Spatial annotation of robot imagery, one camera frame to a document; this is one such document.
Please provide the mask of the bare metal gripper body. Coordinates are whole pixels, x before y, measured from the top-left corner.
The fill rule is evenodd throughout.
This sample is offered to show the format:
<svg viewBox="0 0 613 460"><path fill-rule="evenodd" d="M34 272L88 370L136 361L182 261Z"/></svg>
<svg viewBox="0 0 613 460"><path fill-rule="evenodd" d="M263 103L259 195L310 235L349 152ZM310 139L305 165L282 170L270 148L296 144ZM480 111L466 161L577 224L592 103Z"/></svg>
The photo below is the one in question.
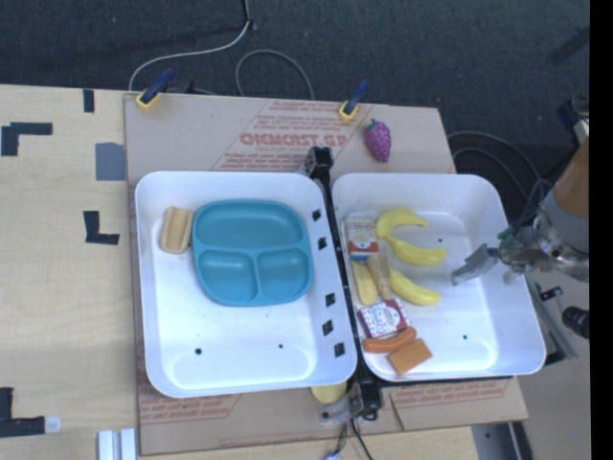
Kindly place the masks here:
<svg viewBox="0 0 613 460"><path fill-rule="evenodd" d="M553 229L510 227L498 239L498 257L514 274L556 270L578 282L589 282L589 256L571 247Z"/></svg>

